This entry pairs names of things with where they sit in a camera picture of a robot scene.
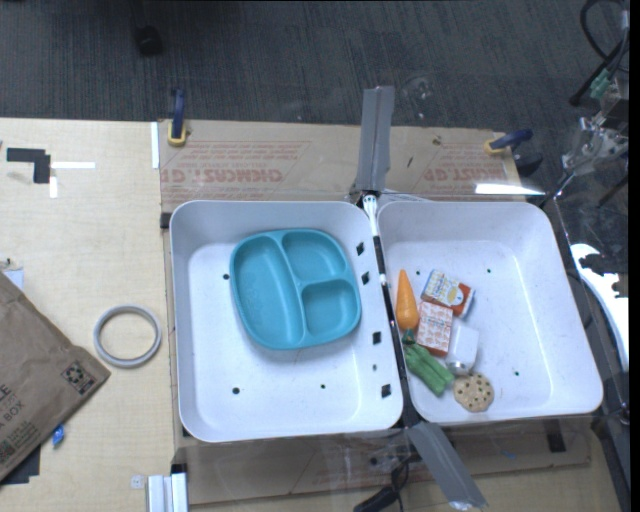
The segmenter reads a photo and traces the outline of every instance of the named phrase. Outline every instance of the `brown cardboard package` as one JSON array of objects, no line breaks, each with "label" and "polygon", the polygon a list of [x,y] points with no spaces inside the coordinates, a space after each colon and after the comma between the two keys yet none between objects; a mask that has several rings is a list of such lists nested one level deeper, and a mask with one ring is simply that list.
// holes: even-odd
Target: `brown cardboard package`
[{"label": "brown cardboard package", "polygon": [[0,481],[109,375],[0,272]]}]

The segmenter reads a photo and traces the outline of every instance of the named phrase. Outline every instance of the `tape roll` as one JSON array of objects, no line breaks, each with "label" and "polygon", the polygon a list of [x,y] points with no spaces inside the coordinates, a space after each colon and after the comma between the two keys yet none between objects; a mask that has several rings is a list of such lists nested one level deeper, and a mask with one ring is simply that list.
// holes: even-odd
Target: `tape roll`
[{"label": "tape roll", "polygon": [[[102,345],[102,341],[100,340],[100,334],[102,333],[102,329],[105,326],[105,324],[109,320],[111,320],[114,316],[123,315],[125,313],[133,313],[143,317],[144,319],[149,321],[149,323],[152,325],[155,331],[155,338],[153,340],[153,345],[151,345],[151,348],[141,356],[134,357],[131,359],[124,359],[124,358],[113,356],[112,354],[107,352],[107,350]],[[147,308],[144,308],[142,306],[138,306],[137,304],[124,304],[122,306],[116,306],[111,309],[108,309],[98,319],[95,327],[93,328],[93,344],[96,347],[96,351],[98,352],[98,355],[107,363],[113,366],[117,366],[119,368],[136,368],[146,363],[158,351],[158,349],[160,348],[161,341],[162,341],[162,328],[160,327],[160,322],[151,311],[149,311]]]}]

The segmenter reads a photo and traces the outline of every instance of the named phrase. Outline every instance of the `orange carrot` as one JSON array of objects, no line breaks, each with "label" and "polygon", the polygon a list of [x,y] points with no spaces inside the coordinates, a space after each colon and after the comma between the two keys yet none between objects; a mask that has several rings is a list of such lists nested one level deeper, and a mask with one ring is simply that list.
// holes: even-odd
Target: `orange carrot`
[{"label": "orange carrot", "polygon": [[404,269],[400,270],[400,275],[398,276],[396,321],[398,322],[398,327],[405,331],[407,329],[413,329],[415,331],[420,323],[420,314],[418,313],[416,298],[413,295],[409,276],[407,276]]}]

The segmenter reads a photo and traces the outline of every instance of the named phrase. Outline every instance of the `table top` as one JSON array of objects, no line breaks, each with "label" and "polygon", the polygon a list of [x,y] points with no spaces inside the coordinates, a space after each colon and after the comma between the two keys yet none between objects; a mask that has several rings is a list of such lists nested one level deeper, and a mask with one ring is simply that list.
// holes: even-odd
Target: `table top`
[{"label": "table top", "polygon": [[[211,182],[195,180],[190,188],[180,187],[181,180],[195,178],[196,169],[204,170],[192,167],[191,175],[184,173],[184,163],[195,160],[196,150],[214,150],[218,155],[222,151],[232,162],[230,151],[251,143],[256,145],[252,148],[259,157],[256,161],[275,160],[277,165],[260,164],[255,170],[260,171],[259,177],[262,171],[267,172],[267,180],[269,170],[285,179],[277,182],[278,187],[254,190],[252,193],[264,194],[256,199],[286,195],[283,187],[287,184],[298,192],[318,190],[318,175],[297,175],[299,167],[292,166],[291,161],[302,162],[307,171],[327,169],[338,185],[322,190],[344,197],[348,192],[345,185],[352,179],[344,176],[344,169],[357,164],[357,127],[338,130],[326,126],[194,122],[194,140],[196,134],[205,134],[200,140],[208,141],[206,148],[194,145],[189,158],[185,158],[186,152],[181,154],[161,144],[160,165],[156,168],[152,138],[156,128],[152,123],[0,119],[0,252],[23,267],[24,291],[36,307],[74,344],[94,354],[95,322],[107,309],[123,303],[139,303],[152,310],[163,326],[163,339],[169,338],[161,214],[202,194],[207,198],[247,194],[246,187],[238,188],[237,174],[233,173],[224,175],[224,179],[233,175],[236,181],[232,183],[222,178],[216,182],[213,173]],[[278,141],[293,140],[294,133],[302,142],[278,147]],[[472,147],[492,135],[473,130],[398,129],[392,139],[395,160],[402,161],[403,166],[408,162],[406,168],[419,163],[419,172],[416,179],[416,175],[394,169],[392,173],[397,174],[390,174],[391,183],[400,184],[403,192],[412,192],[416,183],[428,182],[430,170],[437,181],[435,169],[444,169],[441,175],[449,188],[443,188],[440,195],[451,196],[459,180],[454,179],[456,166],[445,166],[452,161],[453,153],[443,153],[443,148],[457,152],[458,158],[474,158],[478,154],[465,153],[460,145]],[[230,141],[236,146],[230,147]],[[268,147],[258,147],[256,141],[266,141],[263,146]],[[334,151],[328,158],[325,149],[336,141],[340,141],[342,151]],[[48,185],[33,183],[29,164],[6,162],[7,147],[45,149],[52,161],[94,162],[95,169],[57,169],[56,197],[52,198]],[[265,158],[269,153],[264,151],[283,153],[274,159]],[[514,177],[513,168],[503,163],[498,168],[504,170],[505,181]],[[122,343],[125,333],[126,345]],[[121,357],[131,357],[150,345],[148,326],[137,319],[123,319],[105,329],[103,342]],[[39,476],[32,477],[28,484],[0,487],[3,506],[39,511],[144,510],[140,478],[167,474],[175,451],[170,363],[169,346],[163,343],[156,356],[139,368],[111,368],[112,376],[105,386],[65,423],[63,443],[55,449],[50,442],[43,443]],[[615,510],[617,499],[601,447],[595,437],[589,435],[587,440],[587,464],[518,475],[487,475],[479,478],[478,485],[494,510],[512,510],[534,502],[537,507],[556,510]],[[424,496],[436,492],[434,485],[426,482],[415,487],[406,504],[408,509],[419,508]],[[370,490],[354,492],[362,499],[371,494]],[[348,494],[334,493],[253,500],[244,505],[226,503],[206,509],[344,510],[352,503]],[[440,509],[450,508],[445,503],[433,506],[433,510]]]}]

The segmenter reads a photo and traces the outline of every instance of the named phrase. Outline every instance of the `blue plate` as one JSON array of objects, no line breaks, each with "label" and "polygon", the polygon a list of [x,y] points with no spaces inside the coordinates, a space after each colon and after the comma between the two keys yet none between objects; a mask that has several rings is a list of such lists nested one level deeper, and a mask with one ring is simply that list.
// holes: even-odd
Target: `blue plate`
[{"label": "blue plate", "polygon": [[267,231],[231,254],[231,288],[245,329],[261,345],[328,343],[360,321],[360,295],[340,244],[315,229]]}]

